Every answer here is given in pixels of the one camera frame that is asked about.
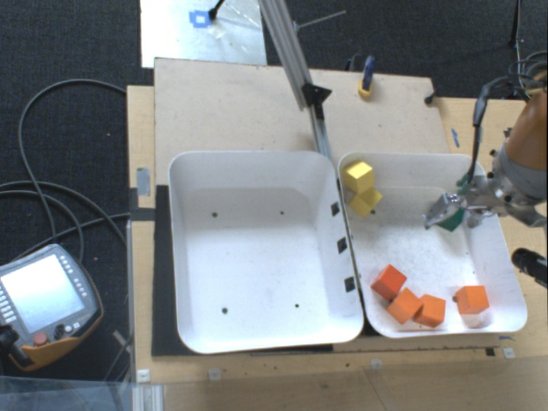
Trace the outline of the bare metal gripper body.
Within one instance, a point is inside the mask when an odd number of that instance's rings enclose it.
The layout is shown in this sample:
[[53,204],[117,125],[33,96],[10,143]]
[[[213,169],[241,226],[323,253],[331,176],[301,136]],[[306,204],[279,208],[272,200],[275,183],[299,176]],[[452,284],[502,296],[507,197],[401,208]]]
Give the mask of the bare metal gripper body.
[[461,196],[461,208],[466,210],[485,209],[489,216],[512,217],[529,228],[547,228],[547,217],[542,216],[536,206],[545,202],[526,192],[532,182],[527,176],[511,179],[502,167],[493,167],[485,175],[474,176],[472,180],[465,175],[458,182]]

